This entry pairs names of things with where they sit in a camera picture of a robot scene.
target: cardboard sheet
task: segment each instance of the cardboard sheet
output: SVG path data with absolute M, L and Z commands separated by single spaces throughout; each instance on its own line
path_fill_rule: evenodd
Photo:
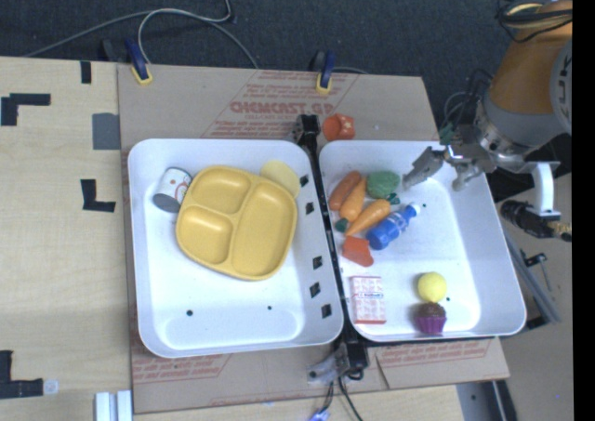
M 336 74 L 332 91 L 315 90 L 314 72 L 152 66 L 140 86 L 118 66 L 135 413 L 323 396 L 308 367 L 331 346 L 160 359 L 138 336 L 126 157 L 145 138 L 290 138 L 298 115 L 321 123 L 334 112 L 355 119 L 356 138 L 435 140 L 421 78 Z M 499 340 L 404 344 L 370 349 L 364 379 L 350 391 L 425 387 L 508 376 Z

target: black tape marking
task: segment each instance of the black tape marking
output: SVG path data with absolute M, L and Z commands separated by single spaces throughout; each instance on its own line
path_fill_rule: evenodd
M 91 63 L 88 60 L 81 61 L 81 84 L 91 84 Z
M 14 126 L 17 124 L 19 106 L 10 102 L 10 98 L 2 98 L 0 102 L 0 125 Z
M 0 400 L 27 398 L 44 394 L 44 380 L 11 380 L 12 351 L 0 350 Z
M 83 209 L 89 211 L 104 211 L 113 213 L 115 202 L 98 202 L 97 181 L 94 179 L 81 179 L 81 189 L 83 190 Z
M 19 117 L 20 105 L 48 106 L 51 103 L 50 94 L 10 94 L 0 102 L 0 125 L 14 126 Z
M 49 105 L 51 94 L 10 94 L 10 102 L 16 105 Z

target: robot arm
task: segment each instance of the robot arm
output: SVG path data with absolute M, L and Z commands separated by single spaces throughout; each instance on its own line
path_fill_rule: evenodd
M 456 170 L 456 191 L 496 168 L 528 173 L 537 196 L 535 204 L 524 205 L 522 212 L 543 222 L 545 230 L 539 237 L 563 233 L 567 239 L 568 230 L 549 230 L 551 221 L 560 219 L 553 207 L 552 171 L 558 163 L 529 162 L 526 157 L 562 133 L 572 135 L 572 1 L 508 1 L 496 17 L 512 43 L 488 88 L 473 97 L 477 100 L 473 124 L 457 125 L 442 151 L 426 149 L 403 177 L 403 187 L 424 181 L 443 162 Z M 503 216 L 512 214 L 518 216 L 519 211 Z

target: tin can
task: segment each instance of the tin can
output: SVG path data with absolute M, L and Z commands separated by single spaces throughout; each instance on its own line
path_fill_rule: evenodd
M 180 168 L 167 168 L 152 197 L 155 205 L 168 213 L 177 213 L 192 177 Z

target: yellow plastic plate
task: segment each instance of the yellow plastic plate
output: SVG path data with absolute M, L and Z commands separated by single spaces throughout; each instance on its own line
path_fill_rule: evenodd
M 238 168 L 209 166 L 188 188 L 176 238 L 199 264 L 259 281 L 283 265 L 297 220 L 295 199 L 279 184 Z

